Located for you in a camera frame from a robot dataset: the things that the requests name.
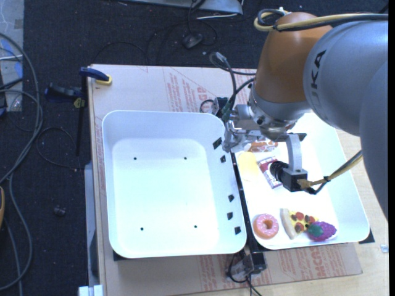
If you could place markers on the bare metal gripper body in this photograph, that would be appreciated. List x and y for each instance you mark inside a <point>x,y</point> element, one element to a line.
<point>247,120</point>

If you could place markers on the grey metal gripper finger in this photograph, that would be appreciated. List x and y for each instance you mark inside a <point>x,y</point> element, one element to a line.
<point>228,140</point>
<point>241,140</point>

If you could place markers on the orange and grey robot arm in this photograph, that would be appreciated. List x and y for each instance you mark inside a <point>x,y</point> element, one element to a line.
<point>336,72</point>

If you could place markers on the orange and white packet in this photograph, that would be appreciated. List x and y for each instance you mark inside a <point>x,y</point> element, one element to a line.
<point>262,146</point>

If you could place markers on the yellow rounded block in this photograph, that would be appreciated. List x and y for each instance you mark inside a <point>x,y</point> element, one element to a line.
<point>248,165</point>

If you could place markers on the red and white carton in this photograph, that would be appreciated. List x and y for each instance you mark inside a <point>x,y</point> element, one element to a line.
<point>268,168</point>

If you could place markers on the white plastic tray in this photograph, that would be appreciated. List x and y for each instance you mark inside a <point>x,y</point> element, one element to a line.
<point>336,196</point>
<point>163,190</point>

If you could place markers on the brown cardboard board red print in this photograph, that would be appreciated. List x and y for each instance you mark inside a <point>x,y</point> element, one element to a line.
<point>160,85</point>

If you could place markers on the pink doughnut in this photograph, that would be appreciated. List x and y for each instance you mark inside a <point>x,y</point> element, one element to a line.
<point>265,226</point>

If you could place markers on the yellow pizza slice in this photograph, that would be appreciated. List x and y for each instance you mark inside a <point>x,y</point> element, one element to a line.
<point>293,224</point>

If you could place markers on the purple grapes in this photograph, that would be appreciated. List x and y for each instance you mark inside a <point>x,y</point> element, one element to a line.
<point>322,231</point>

